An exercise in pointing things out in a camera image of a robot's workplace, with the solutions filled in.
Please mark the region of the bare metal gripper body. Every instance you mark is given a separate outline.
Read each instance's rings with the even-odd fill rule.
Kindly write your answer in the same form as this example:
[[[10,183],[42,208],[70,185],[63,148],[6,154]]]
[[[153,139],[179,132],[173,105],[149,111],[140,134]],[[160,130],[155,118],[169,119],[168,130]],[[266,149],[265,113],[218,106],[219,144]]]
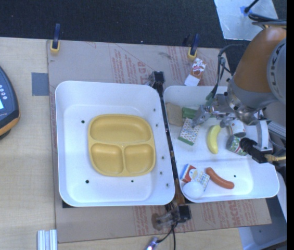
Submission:
[[[248,107],[233,94],[216,94],[208,111],[212,115],[235,117],[246,125],[255,125],[258,122],[258,110]]]

